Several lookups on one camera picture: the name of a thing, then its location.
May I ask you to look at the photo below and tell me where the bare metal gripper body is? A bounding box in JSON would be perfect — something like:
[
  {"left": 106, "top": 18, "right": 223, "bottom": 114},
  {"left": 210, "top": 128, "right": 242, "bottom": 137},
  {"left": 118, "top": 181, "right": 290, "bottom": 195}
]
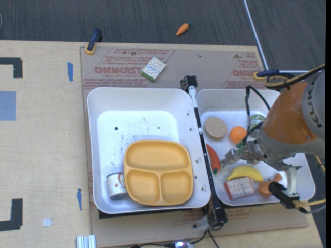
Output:
[{"left": 239, "top": 139, "right": 267, "bottom": 165}]

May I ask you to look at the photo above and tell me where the red-orange toy pepper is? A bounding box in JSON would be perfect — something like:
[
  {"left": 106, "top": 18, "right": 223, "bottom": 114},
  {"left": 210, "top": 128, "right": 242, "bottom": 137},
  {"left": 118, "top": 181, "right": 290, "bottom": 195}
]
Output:
[{"left": 205, "top": 143, "right": 222, "bottom": 175}]

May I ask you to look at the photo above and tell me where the orange ball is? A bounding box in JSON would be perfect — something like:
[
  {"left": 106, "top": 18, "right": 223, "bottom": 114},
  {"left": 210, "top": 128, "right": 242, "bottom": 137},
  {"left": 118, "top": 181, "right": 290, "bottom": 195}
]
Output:
[{"left": 229, "top": 126, "right": 248, "bottom": 144}]

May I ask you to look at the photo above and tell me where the yellow banana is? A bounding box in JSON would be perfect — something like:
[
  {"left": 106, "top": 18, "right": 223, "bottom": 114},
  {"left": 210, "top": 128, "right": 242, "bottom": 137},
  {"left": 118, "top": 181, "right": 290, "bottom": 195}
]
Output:
[{"left": 225, "top": 165, "right": 264, "bottom": 183}]

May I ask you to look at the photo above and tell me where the orange and white carton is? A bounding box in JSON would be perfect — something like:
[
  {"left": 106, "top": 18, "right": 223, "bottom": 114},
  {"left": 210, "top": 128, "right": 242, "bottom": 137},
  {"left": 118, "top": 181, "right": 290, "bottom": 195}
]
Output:
[{"left": 223, "top": 176, "right": 255, "bottom": 201}]

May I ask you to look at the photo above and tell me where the tan round biscuit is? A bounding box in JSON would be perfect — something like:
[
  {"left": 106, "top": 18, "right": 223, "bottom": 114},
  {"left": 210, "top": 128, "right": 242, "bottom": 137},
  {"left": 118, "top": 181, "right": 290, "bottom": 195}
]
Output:
[{"left": 204, "top": 116, "right": 228, "bottom": 140}]

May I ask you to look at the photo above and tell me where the green and white can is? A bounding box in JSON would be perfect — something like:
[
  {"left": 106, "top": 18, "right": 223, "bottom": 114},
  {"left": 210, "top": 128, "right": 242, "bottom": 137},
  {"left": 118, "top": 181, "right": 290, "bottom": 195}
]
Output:
[{"left": 248, "top": 114, "right": 267, "bottom": 137}]

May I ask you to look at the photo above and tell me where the orange toy drumstick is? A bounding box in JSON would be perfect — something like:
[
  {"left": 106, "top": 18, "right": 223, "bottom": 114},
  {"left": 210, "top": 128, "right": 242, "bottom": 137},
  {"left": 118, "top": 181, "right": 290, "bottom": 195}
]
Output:
[{"left": 258, "top": 173, "right": 283, "bottom": 198}]

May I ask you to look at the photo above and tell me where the thin black and white rod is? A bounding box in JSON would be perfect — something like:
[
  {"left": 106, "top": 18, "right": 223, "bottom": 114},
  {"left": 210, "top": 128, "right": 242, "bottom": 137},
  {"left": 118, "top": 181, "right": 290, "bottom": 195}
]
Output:
[{"left": 188, "top": 85, "right": 221, "bottom": 209}]

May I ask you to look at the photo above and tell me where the white plastic tray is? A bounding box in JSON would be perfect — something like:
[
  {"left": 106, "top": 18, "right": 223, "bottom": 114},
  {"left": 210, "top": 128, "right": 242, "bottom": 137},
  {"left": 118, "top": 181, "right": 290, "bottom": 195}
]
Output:
[
  {"left": 86, "top": 87, "right": 212, "bottom": 215},
  {"left": 195, "top": 88, "right": 317, "bottom": 207}
]

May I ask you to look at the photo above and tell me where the yellow divided plate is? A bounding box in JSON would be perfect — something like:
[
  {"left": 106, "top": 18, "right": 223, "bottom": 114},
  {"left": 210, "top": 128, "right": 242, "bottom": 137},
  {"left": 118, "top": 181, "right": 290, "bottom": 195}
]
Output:
[{"left": 123, "top": 139, "right": 195, "bottom": 207}]

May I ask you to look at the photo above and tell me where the brown cardboard board red print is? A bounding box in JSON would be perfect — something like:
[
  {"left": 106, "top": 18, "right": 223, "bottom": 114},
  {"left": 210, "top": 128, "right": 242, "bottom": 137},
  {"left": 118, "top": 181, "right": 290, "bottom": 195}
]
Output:
[{"left": 79, "top": 46, "right": 309, "bottom": 243}]

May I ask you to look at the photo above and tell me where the green and white carton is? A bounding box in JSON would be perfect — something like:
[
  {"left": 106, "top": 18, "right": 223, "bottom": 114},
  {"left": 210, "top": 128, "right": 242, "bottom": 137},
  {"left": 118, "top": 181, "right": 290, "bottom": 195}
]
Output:
[{"left": 141, "top": 56, "right": 167, "bottom": 83}]

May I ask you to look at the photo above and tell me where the white can with orange print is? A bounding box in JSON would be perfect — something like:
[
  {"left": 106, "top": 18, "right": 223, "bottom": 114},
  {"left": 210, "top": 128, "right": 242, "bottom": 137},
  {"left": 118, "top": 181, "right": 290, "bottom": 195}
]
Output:
[{"left": 106, "top": 172, "right": 128, "bottom": 201}]

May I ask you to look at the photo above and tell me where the orange toy carrot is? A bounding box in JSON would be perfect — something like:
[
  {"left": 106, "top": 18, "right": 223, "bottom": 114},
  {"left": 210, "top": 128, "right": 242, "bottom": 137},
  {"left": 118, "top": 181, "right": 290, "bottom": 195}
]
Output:
[{"left": 175, "top": 22, "right": 192, "bottom": 37}]

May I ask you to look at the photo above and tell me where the black cylinder on white bracket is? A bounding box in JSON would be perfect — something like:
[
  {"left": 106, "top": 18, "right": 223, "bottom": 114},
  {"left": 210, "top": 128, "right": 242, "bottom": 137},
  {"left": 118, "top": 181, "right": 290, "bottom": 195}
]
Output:
[{"left": 268, "top": 165, "right": 302, "bottom": 210}]

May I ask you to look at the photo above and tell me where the black block with thin wires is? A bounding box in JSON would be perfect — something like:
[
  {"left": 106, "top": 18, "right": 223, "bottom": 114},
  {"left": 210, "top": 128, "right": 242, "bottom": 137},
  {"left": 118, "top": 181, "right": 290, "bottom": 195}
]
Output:
[
  {"left": 179, "top": 75, "right": 199, "bottom": 91},
  {"left": 210, "top": 205, "right": 229, "bottom": 226}
]

